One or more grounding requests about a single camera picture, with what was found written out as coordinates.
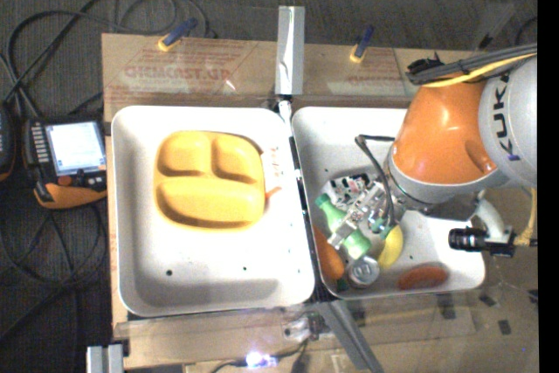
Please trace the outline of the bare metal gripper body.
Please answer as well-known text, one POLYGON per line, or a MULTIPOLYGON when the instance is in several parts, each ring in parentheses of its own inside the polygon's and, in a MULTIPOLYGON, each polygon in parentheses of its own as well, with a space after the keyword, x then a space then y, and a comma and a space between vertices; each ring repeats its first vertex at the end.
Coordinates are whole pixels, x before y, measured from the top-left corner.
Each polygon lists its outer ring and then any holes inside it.
POLYGON ((324 183, 324 193, 338 210, 347 214, 361 227, 379 237, 388 237, 394 229, 388 210, 383 184, 370 179, 367 173, 341 176, 324 183))

